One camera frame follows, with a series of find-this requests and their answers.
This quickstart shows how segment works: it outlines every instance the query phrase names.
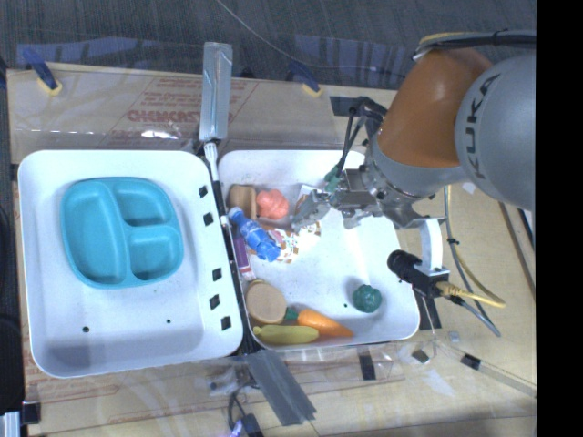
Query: water bottle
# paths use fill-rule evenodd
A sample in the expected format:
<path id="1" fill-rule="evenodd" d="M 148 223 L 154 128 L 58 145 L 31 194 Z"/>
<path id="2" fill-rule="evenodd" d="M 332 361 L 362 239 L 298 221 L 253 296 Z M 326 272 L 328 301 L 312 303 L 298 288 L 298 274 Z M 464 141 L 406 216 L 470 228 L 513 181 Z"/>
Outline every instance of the water bottle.
<path id="1" fill-rule="evenodd" d="M 249 247 L 257 253 L 259 259 L 273 262 L 280 256 L 280 247 L 258 222 L 245 217 L 241 208 L 232 208 L 229 211 L 229 219 L 239 227 L 240 234 Z"/>

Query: green toy vegetable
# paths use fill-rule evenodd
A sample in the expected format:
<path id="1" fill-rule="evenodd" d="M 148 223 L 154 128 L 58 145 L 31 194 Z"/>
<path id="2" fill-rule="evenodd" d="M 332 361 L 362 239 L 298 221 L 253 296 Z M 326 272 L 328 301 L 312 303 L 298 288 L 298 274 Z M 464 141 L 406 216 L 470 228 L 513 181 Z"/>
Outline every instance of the green toy vegetable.
<path id="1" fill-rule="evenodd" d="M 362 312 L 375 312 L 381 306 L 382 301 L 381 291 L 370 285 L 361 285 L 353 293 L 354 307 Z"/>

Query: gray fabric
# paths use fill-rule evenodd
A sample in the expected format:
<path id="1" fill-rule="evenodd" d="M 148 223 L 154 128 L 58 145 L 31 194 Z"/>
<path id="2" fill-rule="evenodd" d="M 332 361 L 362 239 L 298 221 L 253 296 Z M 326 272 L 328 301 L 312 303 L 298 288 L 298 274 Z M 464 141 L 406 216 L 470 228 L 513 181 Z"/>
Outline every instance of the gray fabric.
<path id="1" fill-rule="evenodd" d="M 233 75 L 283 80 L 290 58 L 319 82 L 395 89 L 423 36 L 536 29 L 537 0 L 0 0 L 0 56 L 24 67 L 32 45 L 49 61 L 200 73 L 207 41 L 233 45 Z M 517 50 L 484 48 L 492 61 Z M 0 96 L 0 205 L 11 226 L 5 96 Z M 0 314 L 17 318 L 14 247 L 0 268 Z M 0 412 L 20 396 L 18 338 L 0 324 Z"/>

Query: white tray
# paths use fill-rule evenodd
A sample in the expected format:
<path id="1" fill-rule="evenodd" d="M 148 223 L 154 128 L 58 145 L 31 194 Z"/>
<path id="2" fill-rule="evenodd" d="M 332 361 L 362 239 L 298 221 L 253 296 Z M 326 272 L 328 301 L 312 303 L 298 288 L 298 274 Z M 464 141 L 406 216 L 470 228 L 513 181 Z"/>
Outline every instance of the white tray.
<path id="1" fill-rule="evenodd" d="M 77 279 L 61 239 L 59 202 L 76 181 L 98 177 L 150 179 L 169 195 L 184 243 L 183 262 L 169 278 L 119 290 Z M 30 342 L 41 370 L 79 377 L 217 358 L 239 347 L 239 306 L 200 159 L 168 151 L 39 151 L 22 161 L 18 186 Z M 213 223 L 206 225 L 205 214 Z"/>
<path id="2" fill-rule="evenodd" d="M 228 196 L 232 185 L 254 186 L 257 192 L 277 188 L 292 208 L 301 185 L 322 188 L 323 177 L 340 156 L 341 151 L 331 150 L 230 152 L 219 163 L 223 196 Z M 347 168 L 357 168 L 362 163 L 363 155 L 354 151 L 346 159 Z M 259 221 L 291 227 L 289 217 L 277 222 L 263 218 Z M 420 317 L 411 285 L 399 283 L 386 265 L 389 254 L 399 249 L 391 221 L 384 217 L 364 218 L 358 228 L 347 230 L 340 212 L 330 210 L 321 223 L 321 240 L 291 263 L 267 262 L 251 256 L 251 265 L 258 278 L 281 290 L 289 305 L 319 310 L 351 329 L 354 336 L 318 339 L 300 346 L 262 346 L 273 350 L 349 346 L 402 340 L 415 334 Z M 372 314 L 353 306 L 352 293 L 363 283 L 373 285 L 384 297 L 379 310 Z"/>

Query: blue plate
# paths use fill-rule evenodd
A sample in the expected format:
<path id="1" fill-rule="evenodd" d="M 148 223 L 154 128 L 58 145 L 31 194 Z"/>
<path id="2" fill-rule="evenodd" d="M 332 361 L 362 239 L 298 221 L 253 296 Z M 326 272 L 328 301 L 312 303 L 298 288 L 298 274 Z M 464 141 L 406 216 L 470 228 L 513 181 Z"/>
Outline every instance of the blue plate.
<path id="1" fill-rule="evenodd" d="M 161 281 L 182 263 L 176 212 L 164 190 L 147 179 L 78 181 L 63 196 L 60 217 L 71 268 L 91 287 Z"/>

